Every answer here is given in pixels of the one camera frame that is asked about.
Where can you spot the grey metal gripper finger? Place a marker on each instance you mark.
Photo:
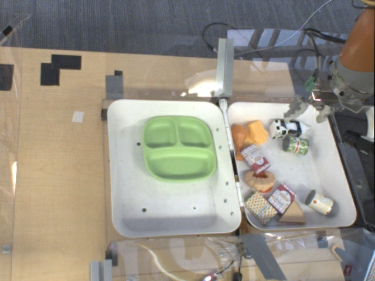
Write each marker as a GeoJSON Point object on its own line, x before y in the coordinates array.
{"type": "Point", "coordinates": [296, 107]}
{"type": "Point", "coordinates": [324, 113]}

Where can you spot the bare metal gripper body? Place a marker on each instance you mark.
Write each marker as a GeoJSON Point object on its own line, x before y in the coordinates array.
{"type": "Point", "coordinates": [347, 99]}

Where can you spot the black and white cow carton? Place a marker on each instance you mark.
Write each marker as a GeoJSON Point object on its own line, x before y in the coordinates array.
{"type": "Point", "coordinates": [278, 129]}

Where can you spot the green can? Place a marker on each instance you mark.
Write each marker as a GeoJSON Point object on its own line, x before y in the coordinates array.
{"type": "Point", "coordinates": [296, 145]}

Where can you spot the orange cheese wedge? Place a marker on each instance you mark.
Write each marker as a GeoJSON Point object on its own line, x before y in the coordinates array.
{"type": "Point", "coordinates": [257, 132]}

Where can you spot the white plastic tray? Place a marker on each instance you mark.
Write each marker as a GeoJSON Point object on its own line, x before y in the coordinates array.
{"type": "Point", "coordinates": [175, 206]}
{"type": "Point", "coordinates": [316, 174]}

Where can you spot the orange carrot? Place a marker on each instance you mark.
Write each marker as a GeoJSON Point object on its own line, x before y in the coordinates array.
{"type": "Point", "coordinates": [238, 136]}

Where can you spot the red and white carton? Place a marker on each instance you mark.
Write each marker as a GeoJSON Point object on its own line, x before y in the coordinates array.
{"type": "Point", "coordinates": [255, 158]}
{"type": "Point", "coordinates": [282, 198]}

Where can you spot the tan and orange doughnut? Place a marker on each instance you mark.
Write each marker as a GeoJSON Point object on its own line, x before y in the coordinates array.
{"type": "Point", "coordinates": [260, 181]}

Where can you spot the white and orange can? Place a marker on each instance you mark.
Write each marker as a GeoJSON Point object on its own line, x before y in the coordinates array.
{"type": "Point", "coordinates": [320, 203]}

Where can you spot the brown bread slice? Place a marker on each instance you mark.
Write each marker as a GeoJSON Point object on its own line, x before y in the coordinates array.
{"type": "Point", "coordinates": [294, 215]}

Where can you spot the yellow patterned carton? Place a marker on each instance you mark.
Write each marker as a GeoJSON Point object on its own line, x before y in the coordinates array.
{"type": "Point", "coordinates": [260, 208]}

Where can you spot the green divided plate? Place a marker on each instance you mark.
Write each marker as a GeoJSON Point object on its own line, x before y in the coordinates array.
{"type": "Point", "coordinates": [178, 159]}

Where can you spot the black cylinder on white bracket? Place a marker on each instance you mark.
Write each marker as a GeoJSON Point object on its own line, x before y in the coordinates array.
{"type": "Point", "coordinates": [359, 141]}

